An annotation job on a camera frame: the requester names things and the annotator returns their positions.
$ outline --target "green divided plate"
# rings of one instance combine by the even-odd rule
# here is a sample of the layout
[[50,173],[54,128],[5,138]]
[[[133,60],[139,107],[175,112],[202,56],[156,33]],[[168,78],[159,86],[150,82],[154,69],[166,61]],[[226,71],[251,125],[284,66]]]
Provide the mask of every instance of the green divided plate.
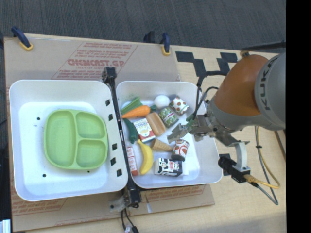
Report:
[[51,164],[66,169],[93,169],[107,159],[105,122],[81,110],[56,110],[44,129],[45,156]]

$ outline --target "small red box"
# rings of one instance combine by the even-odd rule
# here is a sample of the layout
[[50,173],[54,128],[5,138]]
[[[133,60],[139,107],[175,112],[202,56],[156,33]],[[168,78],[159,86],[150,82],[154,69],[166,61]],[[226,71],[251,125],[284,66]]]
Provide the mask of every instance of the small red box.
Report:
[[135,121],[133,124],[136,127],[138,137],[142,142],[151,141],[156,137],[146,118]]
[[134,149],[132,146],[129,146],[126,148],[127,150],[127,157],[128,157],[128,163],[130,165],[131,168],[131,173],[133,176],[138,175],[138,171],[137,171],[137,165],[136,165],[136,159],[135,159],[135,155],[134,155]]

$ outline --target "clamp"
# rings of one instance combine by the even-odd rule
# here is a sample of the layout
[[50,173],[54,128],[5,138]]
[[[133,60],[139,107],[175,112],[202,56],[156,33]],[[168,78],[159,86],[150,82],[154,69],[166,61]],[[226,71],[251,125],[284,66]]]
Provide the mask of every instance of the clamp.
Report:
[[[149,33],[145,34],[144,36],[144,43],[155,43],[155,32],[150,31]],[[162,40],[160,41],[160,44],[164,43],[162,46],[162,53],[165,56],[169,56],[171,54],[170,51],[170,38],[167,33],[163,33]]]
[[162,53],[165,56],[169,56],[171,54],[170,51],[170,38],[167,33],[163,33],[162,40],[160,41],[160,44],[164,42],[164,46],[162,46]]
[[33,49],[34,46],[28,41],[25,34],[18,27],[13,26],[11,31],[13,32],[14,36],[19,38],[19,44],[22,48],[24,48],[26,51],[31,51]]

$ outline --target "white tray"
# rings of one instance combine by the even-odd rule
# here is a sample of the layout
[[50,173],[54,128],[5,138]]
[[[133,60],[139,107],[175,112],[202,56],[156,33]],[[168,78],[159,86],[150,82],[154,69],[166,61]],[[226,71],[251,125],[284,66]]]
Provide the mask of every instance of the white tray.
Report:
[[[28,201],[122,190],[128,181],[118,124],[107,85],[98,81],[20,80],[9,91],[15,188]],[[108,156],[91,170],[53,166],[44,154],[46,117],[57,109],[98,114],[107,126]]]
[[[188,82],[144,82],[144,81],[125,81],[120,83],[116,88],[119,108],[132,101],[136,97],[140,97],[143,104],[149,106],[153,105],[153,101],[157,95],[166,95],[173,100],[176,95],[179,95],[190,108],[182,116],[177,116],[179,121],[171,126],[166,132],[158,137],[159,140],[168,144],[167,135],[170,135],[178,123],[186,124],[186,118],[194,112],[197,86]],[[202,104],[199,108],[198,114],[205,113],[205,107]],[[128,130],[125,123],[122,121],[124,137],[127,146],[133,146],[135,157],[138,165],[138,170],[143,161],[143,156],[140,146],[137,142],[131,144],[128,140]],[[189,175],[170,177],[155,175],[152,168],[145,175],[133,176],[134,182],[142,188],[163,188],[173,186],[195,185],[216,183],[223,176],[222,169],[218,166],[219,155],[214,138],[205,136],[202,141],[196,142],[193,135],[187,134],[183,139],[187,140],[190,144],[184,163],[187,165]],[[157,158],[170,158],[169,152],[153,152],[154,160]]]

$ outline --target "black plastic clip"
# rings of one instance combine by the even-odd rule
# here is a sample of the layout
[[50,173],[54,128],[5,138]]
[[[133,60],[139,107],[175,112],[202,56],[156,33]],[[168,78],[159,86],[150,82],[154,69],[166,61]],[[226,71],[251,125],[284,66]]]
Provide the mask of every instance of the black plastic clip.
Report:
[[144,43],[155,43],[155,32],[150,31],[149,33],[145,34]]
[[13,32],[14,36],[19,38],[19,44],[22,46],[22,48],[24,48],[26,51],[31,51],[33,49],[34,46],[29,42],[25,34],[18,27],[13,26],[11,31]]

